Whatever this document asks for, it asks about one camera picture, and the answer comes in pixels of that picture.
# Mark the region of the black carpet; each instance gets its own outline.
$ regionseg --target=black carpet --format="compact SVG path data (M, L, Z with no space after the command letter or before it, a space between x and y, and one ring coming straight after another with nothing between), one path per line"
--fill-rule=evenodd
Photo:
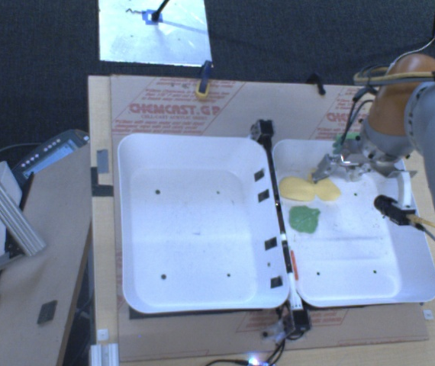
M425 44L435 8L435 0L205 4L215 78L305 82L315 71L332 84ZM198 69L99 61L98 0L0 0L0 147L86 130L87 76L111 73L194 77Z

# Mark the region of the white tray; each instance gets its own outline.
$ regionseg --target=white tray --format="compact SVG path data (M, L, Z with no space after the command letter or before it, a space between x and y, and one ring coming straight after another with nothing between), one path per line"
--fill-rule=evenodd
M161 313L285 301L279 225L258 143L134 134L121 141L118 165L123 292L131 307ZM259 201L265 191L269 198Z
M307 178L331 149L328 141L279 142L273 153L277 180ZM371 172L352 182L343 169L330 179L342 192L337 201L281 199L302 299L317 307L342 307L435 298L435 267L425 235L382 218L373 206L380 194L398 198L396 179ZM288 224L288 212L297 205L321 211L315 233L299 233Z

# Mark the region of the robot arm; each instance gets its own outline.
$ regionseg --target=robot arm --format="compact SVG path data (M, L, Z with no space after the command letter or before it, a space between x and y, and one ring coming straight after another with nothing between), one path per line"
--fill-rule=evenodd
M402 78L412 72L428 72L430 81L393 79L392 85L382 86L359 137L345 140L337 154L326 155L312 175L314 181L340 166L353 181L371 170L394 177L400 172L395 163L416 149L424 157L435 207L435 59L411 54L397 61L388 74Z

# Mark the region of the blue and yellow clamp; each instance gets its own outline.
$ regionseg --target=blue and yellow clamp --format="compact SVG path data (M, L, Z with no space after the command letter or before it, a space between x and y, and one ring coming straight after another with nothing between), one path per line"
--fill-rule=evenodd
M200 79L195 86L197 99L206 99L209 94L209 79L211 78L212 61L207 60L201 67Z

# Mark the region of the black electronic device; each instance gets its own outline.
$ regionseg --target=black electronic device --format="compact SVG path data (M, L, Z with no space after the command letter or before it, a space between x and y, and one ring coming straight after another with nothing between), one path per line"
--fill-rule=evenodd
M36 174L57 162L90 141L89 135L81 130L67 130L39 145L26 155L12 173L22 187L32 173Z

